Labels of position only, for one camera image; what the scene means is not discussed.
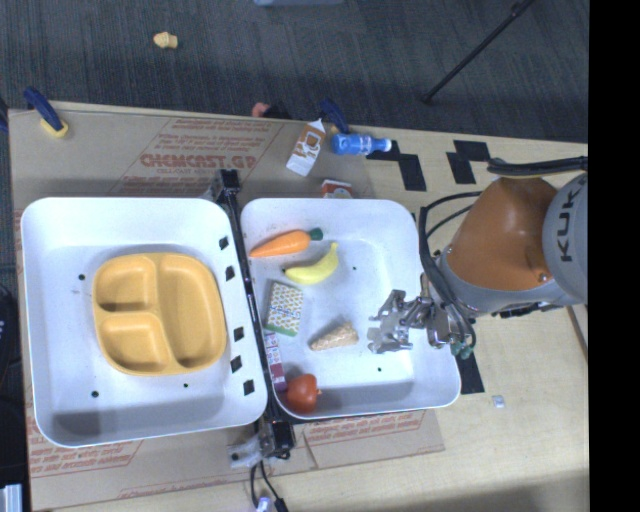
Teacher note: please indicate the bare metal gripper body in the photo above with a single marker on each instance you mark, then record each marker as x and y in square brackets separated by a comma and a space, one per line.
[436, 320]

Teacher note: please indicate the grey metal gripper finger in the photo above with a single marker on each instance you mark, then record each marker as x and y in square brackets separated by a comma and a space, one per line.
[389, 307]
[387, 341]

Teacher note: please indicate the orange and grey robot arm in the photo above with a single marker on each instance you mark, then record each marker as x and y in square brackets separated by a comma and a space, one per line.
[500, 240]

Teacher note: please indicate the white plastic tray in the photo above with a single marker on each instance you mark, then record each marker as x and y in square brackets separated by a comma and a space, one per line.
[60, 300]
[390, 280]

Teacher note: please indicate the yellow pizza slice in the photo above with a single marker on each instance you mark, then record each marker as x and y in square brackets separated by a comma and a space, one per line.
[336, 337]

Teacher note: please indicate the yellow banana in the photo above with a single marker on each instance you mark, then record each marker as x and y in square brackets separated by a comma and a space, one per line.
[315, 270]

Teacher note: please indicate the red tomato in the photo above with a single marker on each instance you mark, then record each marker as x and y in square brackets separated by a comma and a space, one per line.
[302, 394]

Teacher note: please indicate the small white block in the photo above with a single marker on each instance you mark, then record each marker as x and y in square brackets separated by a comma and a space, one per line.
[498, 400]

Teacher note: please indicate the pink and red carton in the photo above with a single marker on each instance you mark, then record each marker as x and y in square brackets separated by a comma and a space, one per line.
[275, 362]

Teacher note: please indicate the orange carrot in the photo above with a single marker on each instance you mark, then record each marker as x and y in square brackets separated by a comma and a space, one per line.
[282, 243]

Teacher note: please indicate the small orange carton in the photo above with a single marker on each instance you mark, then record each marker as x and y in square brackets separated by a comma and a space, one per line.
[337, 190]

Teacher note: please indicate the thin black rod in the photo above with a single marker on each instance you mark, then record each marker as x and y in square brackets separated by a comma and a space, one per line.
[250, 295]

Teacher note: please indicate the blue bottle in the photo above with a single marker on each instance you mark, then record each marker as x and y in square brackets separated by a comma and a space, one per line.
[356, 144]

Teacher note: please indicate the white and orange carton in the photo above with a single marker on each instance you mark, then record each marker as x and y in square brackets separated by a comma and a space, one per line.
[305, 150]

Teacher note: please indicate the yellow divided plate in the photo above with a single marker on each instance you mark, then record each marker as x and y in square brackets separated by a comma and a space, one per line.
[160, 312]

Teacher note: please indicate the brown cardboard board red print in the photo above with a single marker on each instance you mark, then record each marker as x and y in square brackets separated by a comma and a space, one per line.
[90, 150]

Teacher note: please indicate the small yellow toy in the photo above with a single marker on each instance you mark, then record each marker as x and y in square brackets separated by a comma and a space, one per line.
[165, 40]

